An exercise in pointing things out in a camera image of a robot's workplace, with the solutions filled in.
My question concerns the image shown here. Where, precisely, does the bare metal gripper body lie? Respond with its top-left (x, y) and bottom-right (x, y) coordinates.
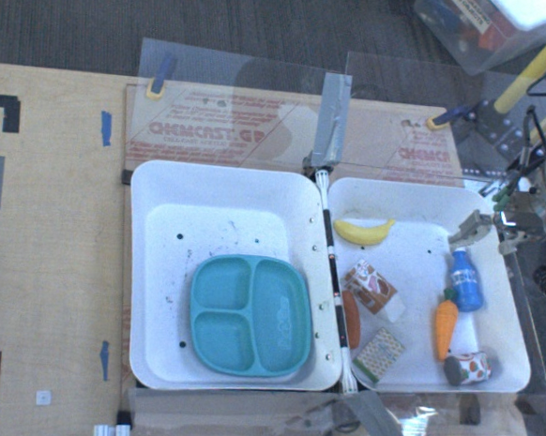
top-left (491, 188), bottom-right (546, 243)

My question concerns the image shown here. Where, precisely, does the thin black and white rod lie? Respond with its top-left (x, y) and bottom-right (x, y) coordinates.
top-left (297, 168), bottom-right (377, 396)

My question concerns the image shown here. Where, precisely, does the teal divided plate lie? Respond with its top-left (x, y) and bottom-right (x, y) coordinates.
top-left (183, 249), bottom-right (321, 383)

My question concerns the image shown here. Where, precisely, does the orange sausage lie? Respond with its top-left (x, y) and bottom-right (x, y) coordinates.
top-left (336, 288), bottom-right (366, 352)

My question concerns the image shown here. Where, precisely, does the blue bottle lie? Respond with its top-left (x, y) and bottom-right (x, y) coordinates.
top-left (446, 246), bottom-right (490, 315)

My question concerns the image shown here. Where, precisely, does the white can with orange print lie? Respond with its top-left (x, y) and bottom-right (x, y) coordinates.
top-left (440, 348), bottom-right (494, 390)

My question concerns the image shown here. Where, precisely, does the brown and white carton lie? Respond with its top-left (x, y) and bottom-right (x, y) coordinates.
top-left (340, 257), bottom-right (412, 325)

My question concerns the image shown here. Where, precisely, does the white plastic tray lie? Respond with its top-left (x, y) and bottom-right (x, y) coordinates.
top-left (311, 174), bottom-right (546, 406)
top-left (114, 157), bottom-right (359, 405)

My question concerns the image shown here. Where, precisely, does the brown cardboard board red print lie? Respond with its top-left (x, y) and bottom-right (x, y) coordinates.
top-left (98, 76), bottom-right (546, 436)

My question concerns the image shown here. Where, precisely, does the clear plastic storage bin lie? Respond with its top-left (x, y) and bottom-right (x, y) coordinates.
top-left (408, 0), bottom-right (546, 83)

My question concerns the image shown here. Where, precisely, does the orange carrot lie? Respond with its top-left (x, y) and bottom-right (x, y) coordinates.
top-left (431, 285), bottom-right (463, 365)

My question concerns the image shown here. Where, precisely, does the patterned green and white packet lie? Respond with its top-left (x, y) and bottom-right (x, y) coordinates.
top-left (349, 324), bottom-right (408, 388)

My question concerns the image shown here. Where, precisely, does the yellow banana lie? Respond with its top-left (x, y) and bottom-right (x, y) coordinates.
top-left (330, 213), bottom-right (398, 250)

